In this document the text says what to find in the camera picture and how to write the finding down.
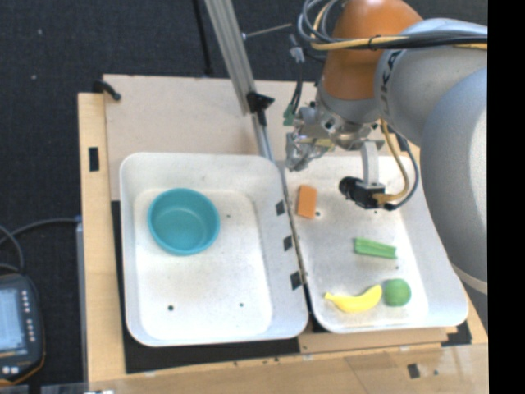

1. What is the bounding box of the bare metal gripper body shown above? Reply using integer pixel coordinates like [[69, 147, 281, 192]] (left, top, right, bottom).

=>
[[291, 106, 375, 152]]

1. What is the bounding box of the orange rectangular biscuit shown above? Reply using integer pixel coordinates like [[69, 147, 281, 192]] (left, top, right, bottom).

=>
[[295, 184, 319, 221]]

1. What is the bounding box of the green celery stick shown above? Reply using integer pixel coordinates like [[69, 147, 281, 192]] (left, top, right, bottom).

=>
[[353, 236, 399, 260]]

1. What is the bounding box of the pale flat board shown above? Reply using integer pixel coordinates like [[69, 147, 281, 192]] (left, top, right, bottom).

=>
[[102, 74, 459, 355]]

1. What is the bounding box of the white plastic tray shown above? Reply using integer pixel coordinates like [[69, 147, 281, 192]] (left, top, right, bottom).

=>
[[119, 151, 310, 348], [278, 153, 470, 335]]

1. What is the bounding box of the teal bowl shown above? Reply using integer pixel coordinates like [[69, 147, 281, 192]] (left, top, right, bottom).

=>
[[146, 187, 221, 257]]

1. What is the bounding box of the yellow banana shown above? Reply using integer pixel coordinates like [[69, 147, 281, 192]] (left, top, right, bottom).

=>
[[323, 283, 384, 314]]

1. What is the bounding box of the green round fruit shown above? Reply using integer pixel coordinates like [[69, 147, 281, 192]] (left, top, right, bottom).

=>
[[381, 277, 413, 308]]

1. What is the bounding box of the black cylinder on white bracket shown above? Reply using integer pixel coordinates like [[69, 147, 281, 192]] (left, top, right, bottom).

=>
[[338, 140, 387, 211]]

